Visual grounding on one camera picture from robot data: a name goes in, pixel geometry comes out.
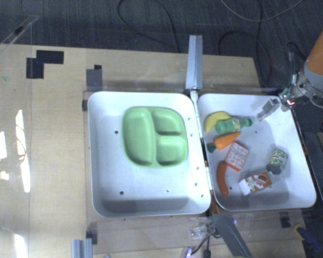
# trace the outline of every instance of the green plate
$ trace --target green plate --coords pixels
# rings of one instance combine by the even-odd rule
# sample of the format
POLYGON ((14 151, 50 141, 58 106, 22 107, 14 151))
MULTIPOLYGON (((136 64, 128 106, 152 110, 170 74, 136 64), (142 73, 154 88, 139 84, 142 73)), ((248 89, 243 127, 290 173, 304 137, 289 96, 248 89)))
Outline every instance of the green plate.
POLYGON ((182 117, 162 107, 132 107, 122 120, 126 156, 146 167, 176 166, 188 156, 188 141, 182 117))

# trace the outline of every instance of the can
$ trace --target can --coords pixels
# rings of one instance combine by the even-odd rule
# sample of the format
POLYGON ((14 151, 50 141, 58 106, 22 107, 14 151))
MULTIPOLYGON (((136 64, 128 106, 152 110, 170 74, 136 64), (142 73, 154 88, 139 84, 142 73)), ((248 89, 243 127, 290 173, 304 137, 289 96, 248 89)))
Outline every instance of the can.
POLYGON ((268 164, 266 166, 268 171, 271 171, 273 174, 278 175, 285 168, 287 159, 289 156, 286 152, 275 149, 269 158, 268 164))

